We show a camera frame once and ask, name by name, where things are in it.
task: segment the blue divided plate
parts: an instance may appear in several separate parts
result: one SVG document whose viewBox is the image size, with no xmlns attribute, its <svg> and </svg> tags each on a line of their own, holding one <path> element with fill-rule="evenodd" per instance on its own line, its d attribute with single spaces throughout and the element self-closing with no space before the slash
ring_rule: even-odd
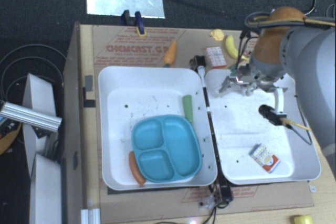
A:
<svg viewBox="0 0 336 224">
<path fill-rule="evenodd" d="M 132 130 L 136 163 L 152 182 L 172 182 L 195 175 L 202 164 L 195 132 L 188 120 L 164 115 L 138 122 Z"/>
</svg>

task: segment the yellow banana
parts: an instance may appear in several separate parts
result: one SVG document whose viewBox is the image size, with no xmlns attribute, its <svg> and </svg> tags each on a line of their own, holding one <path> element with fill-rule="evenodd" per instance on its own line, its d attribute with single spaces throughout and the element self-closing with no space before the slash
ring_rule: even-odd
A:
<svg viewBox="0 0 336 224">
<path fill-rule="evenodd" d="M 225 48 L 232 58 L 238 59 L 238 50 L 235 47 L 235 41 L 232 35 L 226 37 Z M 241 58 L 244 61 L 248 61 L 248 58 L 246 58 L 245 56 L 242 56 Z"/>
</svg>

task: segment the orange carrot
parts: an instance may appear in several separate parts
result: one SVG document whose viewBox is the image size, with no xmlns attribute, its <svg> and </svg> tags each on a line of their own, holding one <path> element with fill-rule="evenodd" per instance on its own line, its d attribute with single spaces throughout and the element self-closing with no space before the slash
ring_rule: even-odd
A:
<svg viewBox="0 0 336 224">
<path fill-rule="evenodd" d="M 163 61 L 165 64 L 172 65 L 176 57 L 176 40 L 174 40 L 169 46 L 166 54 L 164 55 Z"/>
</svg>

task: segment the yellow object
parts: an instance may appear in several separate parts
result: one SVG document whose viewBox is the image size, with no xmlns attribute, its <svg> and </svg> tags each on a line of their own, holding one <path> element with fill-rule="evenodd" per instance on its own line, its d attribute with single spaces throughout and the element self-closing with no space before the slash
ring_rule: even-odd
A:
<svg viewBox="0 0 336 224">
<path fill-rule="evenodd" d="M 136 30 L 137 30 L 136 32 L 138 33 L 138 36 L 139 36 L 139 37 L 145 37 L 145 36 L 147 36 L 147 32 L 146 32 L 146 30 L 144 30 L 144 33 L 143 33 L 143 34 L 140 33 L 138 27 L 136 27 Z"/>
<path fill-rule="evenodd" d="M 313 220 L 310 215 L 294 217 L 295 224 L 313 224 Z"/>
<path fill-rule="evenodd" d="M 3 154 L 10 147 L 10 145 L 14 142 L 15 138 L 17 137 L 17 134 L 20 131 L 21 125 L 22 124 L 20 123 L 18 128 L 11 131 L 5 137 L 0 139 L 0 155 Z"/>
<path fill-rule="evenodd" d="M 302 129 L 305 129 L 305 130 L 311 132 L 311 128 L 305 127 L 305 126 L 303 126 L 303 125 L 301 125 L 301 124 L 299 124 L 299 123 L 296 123 L 296 122 L 294 122 L 294 121 L 291 121 L 291 120 L 289 120 L 289 119 L 287 119 L 287 118 L 281 118 L 280 120 L 281 120 L 284 124 L 292 124 L 292 125 L 295 125 L 295 126 L 297 126 L 297 127 L 300 127 L 300 128 L 302 128 Z"/>
<path fill-rule="evenodd" d="M 223 31 L 220 29 L 212 30 L 210 35 L 217 41 L 222 41 L 225 37 Z"/>
<path fill-rule="evenodd" d="M 175 61 L 176 57 L 176 40 L 174 40 L 169 46 L 166 54 L 163 57 L 163 61 L 165 64 L 172 65 Z"/>
<path fill-rule="evenodd" d="M 238 59 L 238 50 L 235 47 L 235 41 L 232 35 L 226 37 L 225 48 L 232 58 Z M 246 58 L 245 56 L 242 56 L 241 59 L 244 61 L 248 61 L 248 58 Z"/>
</svg>

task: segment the small carton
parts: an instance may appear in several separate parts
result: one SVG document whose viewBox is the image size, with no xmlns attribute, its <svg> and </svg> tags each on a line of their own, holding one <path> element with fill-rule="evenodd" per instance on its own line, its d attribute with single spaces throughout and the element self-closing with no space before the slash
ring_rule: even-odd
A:
<svg viewBox="0 0 336 224">
<path fill-rule="evenodd" d="M 220 47 L 208 47 L 205 49 L 205 59 L 210 68 L 225 68 L 226 61 Z"/>
<path fill-rule="evenodd" d="M 258 145 L 256 149 L 253 150 L 251 157 L 269 173 L 272 173 L 280 163 L 278 157 L 271 153 L 263 144 Z"/>
</svg>

